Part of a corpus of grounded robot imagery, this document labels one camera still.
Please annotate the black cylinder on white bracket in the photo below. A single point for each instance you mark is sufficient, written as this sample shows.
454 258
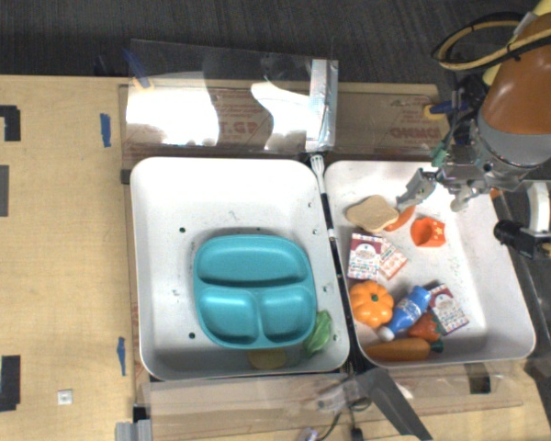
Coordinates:
521 237

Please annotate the orange sausage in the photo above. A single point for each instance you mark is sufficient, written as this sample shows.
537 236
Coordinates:
403 218

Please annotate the green lettuce leaf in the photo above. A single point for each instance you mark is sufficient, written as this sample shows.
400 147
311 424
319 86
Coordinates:
319 333

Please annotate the tan bread slice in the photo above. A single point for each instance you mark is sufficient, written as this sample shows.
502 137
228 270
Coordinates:
372 213

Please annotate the yellow round slice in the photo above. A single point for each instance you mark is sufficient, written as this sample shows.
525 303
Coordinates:
267 359

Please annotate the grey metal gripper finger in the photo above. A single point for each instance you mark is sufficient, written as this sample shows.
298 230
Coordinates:
461 199
418 188

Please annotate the white and purple carton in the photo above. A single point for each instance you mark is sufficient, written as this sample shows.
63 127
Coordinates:
450 311
393 261
364 256

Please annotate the orange carrot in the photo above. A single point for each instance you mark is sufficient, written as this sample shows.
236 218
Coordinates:
397 349

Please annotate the blue divided plate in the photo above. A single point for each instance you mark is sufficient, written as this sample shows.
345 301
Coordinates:
252 287

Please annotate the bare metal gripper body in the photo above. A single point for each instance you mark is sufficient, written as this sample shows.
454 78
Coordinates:
468 170

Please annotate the white plastic tray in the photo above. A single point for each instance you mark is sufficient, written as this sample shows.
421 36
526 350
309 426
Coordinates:
477 292
174 200

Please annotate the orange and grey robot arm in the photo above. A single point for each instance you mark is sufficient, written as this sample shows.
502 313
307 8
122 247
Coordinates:
523 90

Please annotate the orange pumpkin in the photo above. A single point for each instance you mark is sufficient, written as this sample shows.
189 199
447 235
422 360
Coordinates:
371 302

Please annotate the orange fries box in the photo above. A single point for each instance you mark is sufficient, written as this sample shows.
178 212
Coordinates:
428 233

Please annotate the blue bottle with white cap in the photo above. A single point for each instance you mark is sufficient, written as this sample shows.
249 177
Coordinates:
406 313

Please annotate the small white square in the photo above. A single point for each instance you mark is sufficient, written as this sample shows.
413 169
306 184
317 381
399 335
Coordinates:
64 397

